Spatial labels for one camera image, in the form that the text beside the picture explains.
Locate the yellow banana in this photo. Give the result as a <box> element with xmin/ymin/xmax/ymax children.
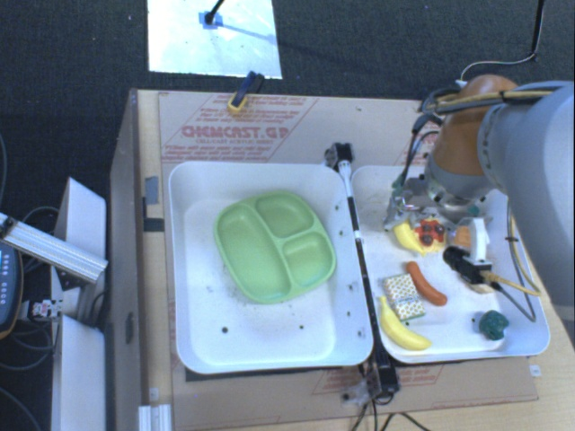
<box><xmin>377</xmin><ymin>295</ymin><xmax>434</xmax><ymax>352</ymax></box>
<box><xmin>393</xmin><ymin>220</ymin><xmax>426</xmax><ymax>257</ymax></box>

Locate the green divided plate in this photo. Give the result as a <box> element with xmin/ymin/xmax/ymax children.
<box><xmin>213</xmin><ymin>189</ymin><xmax>338</xmax><ymax>305</ymax></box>

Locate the thin black and white rod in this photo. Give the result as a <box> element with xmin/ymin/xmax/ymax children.
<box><xmin>338</xmin><ymin>159</ymin><xmax>388</xmax><ymax>376</ymax></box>

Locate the white and yellow patterned packet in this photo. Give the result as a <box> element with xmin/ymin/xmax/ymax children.
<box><xmin>382</xmin><ymin>273</ymin><xmax>428</xmax><ymax>323</ymax></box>

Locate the yellow pizza slice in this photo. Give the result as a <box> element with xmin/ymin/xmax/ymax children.
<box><xmin>412</xmin><ymin>216</ymin><xmax>448</xmax><ymax>255</ymax></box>

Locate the white plastic tray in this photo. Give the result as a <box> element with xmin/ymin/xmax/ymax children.
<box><xmin>350</xmin><ymin>164</ymin><xmax>552</xmax><ymax>365</ymax></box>
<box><xmin>167</xmin><ymin>160</ymin><xmax>376</xmax><ymax>375</ymax></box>

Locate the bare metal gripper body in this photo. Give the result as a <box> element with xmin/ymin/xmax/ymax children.
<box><xmin>391</xmin><ymin>173</ymin><xmax>484</xmax><ymax>223</ymax></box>

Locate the orange rounded toy food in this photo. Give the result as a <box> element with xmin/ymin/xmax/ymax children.
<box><xmin>452</xmin><ymin>224</ymin><xmax>473</xmax><ymax>250</ymax></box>

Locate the black cylinder on white bracket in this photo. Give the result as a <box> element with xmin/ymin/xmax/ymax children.
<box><xmin>442</xmin><ymin>216</ymin><xmax>495</xmax><ymax>286</ymax></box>

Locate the orange sausage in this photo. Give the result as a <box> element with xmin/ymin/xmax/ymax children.
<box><xmin>405</xmin><ymin>260</ymin><xmax>449</xmax><ymax>308</ymax></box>

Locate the green broccoli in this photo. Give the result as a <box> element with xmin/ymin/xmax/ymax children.
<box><xmin>477</xmin><ymin>309</ymin><xmax>511</xmax><ymax>342</ymax></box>

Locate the brown cardboard board red print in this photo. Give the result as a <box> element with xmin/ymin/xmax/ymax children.
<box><xmin>157</xmin><ymin>91</ymin><xmax>540</xmax><ymax>427</ymax></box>

